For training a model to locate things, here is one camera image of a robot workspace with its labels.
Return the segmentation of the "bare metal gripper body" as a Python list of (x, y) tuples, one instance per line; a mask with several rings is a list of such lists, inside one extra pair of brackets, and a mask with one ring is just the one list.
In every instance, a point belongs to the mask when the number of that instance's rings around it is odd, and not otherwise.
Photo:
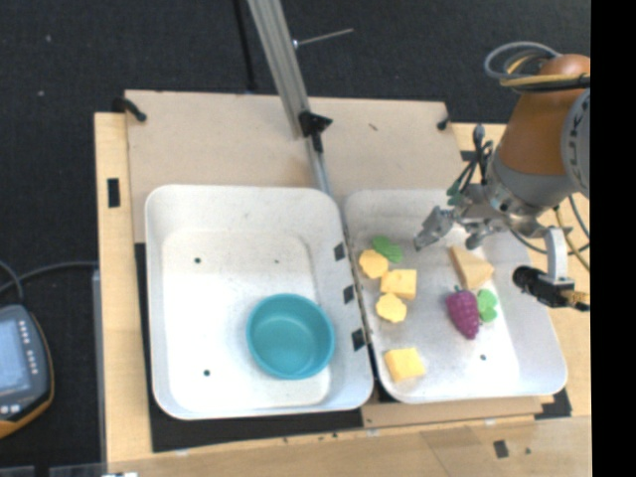
[(534, 239), (546, 233), (538, 221), (545, 209), (528, 205), (499, 185), (470, 184), (452, 196), (452, 206), (455, 222), (463, 228), (468, 223), (492, 221), (498, 227), (496, 234), (514, 232)]

